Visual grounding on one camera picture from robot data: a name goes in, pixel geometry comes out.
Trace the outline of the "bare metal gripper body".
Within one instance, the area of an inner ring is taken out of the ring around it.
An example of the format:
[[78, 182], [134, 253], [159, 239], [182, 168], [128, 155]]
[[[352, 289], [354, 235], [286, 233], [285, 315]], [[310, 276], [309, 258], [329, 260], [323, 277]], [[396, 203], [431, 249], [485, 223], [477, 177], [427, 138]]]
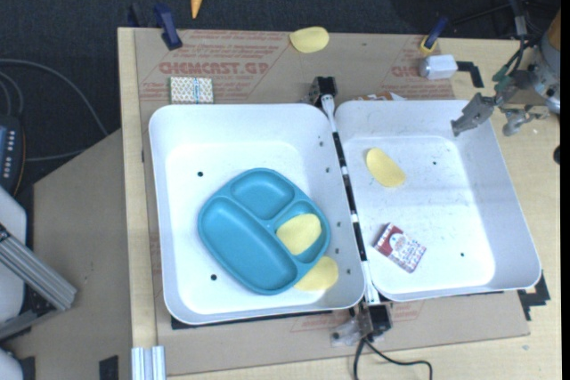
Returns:
[[515, 71], [496, 86], [494, 96], [503, 111], [522, 111], [528, 115], [560, 113], [560, 79], [557, 74]]

